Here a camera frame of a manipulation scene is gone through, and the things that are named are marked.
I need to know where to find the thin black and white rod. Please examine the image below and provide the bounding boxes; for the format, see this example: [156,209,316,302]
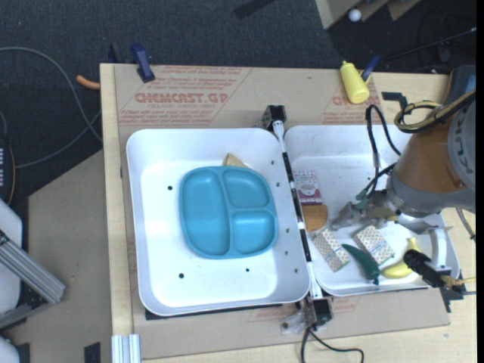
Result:
[272,120,318,299]

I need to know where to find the white plastic tray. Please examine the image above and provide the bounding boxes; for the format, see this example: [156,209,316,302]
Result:
[282,124,461,298]
[126,127,312,317]

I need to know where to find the green chili pepper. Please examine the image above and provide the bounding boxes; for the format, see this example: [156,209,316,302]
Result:
[340,243,381,286]

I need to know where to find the yellow banana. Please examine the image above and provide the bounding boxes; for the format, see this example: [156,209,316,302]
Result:
[380,237,421,280]

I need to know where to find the blue divided plate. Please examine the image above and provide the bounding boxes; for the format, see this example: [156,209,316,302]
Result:
[178,166,279,260]

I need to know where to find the brown biscuit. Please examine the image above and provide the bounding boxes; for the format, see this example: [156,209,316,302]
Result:
[301,203,329,233]

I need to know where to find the white patterned carton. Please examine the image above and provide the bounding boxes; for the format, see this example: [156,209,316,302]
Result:
[352,225,396,266]
[312,228,351,273]

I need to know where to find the tan bread slice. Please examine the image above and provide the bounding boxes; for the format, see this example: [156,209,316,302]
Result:
[221,152,250,169]

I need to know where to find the yellow bottle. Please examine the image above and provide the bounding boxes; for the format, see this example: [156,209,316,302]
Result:
[339,60,371,105]

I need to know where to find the pink and white carton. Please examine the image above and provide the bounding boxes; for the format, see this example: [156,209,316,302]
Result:
[292,169,324,206]

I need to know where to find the black cylinder on white bracket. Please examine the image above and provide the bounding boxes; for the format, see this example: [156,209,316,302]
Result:
[402,226,455,289]

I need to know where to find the brown cardboard board, red print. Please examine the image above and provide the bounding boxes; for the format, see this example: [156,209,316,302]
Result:
[113,64,451,350]

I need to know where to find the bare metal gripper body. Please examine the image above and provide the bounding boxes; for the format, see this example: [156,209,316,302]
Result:
[355,189,447,234]

